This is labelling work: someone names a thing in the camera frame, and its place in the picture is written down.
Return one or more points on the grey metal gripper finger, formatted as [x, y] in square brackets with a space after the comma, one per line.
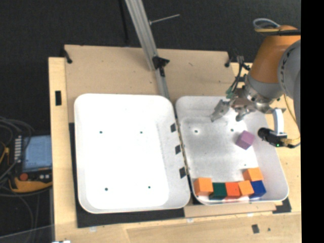
[220, 109]
[243, 113]

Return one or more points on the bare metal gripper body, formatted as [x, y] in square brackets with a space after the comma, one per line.
[263, 106]

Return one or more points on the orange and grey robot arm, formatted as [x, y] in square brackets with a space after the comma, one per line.
[272, 59]

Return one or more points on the purple cube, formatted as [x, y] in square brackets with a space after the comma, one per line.
[245, 139]

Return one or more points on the white plastic tray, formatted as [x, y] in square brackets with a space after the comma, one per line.
[215, 151]
[126, 156]

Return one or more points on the orange cube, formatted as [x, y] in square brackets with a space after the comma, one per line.
[253, 174]
[203, 185]
[245, 187]

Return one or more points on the blue cube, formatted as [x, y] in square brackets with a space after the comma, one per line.
[258, 188]

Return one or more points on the red-orange cube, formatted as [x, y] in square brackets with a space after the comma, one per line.
[232, 189]

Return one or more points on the green cube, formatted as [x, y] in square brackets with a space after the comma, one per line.
[219, 190]

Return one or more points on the brown cardboard board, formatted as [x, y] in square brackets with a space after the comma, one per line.
[114, 70]

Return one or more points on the black cylinder on white bracket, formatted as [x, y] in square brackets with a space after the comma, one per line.
[269, 135]

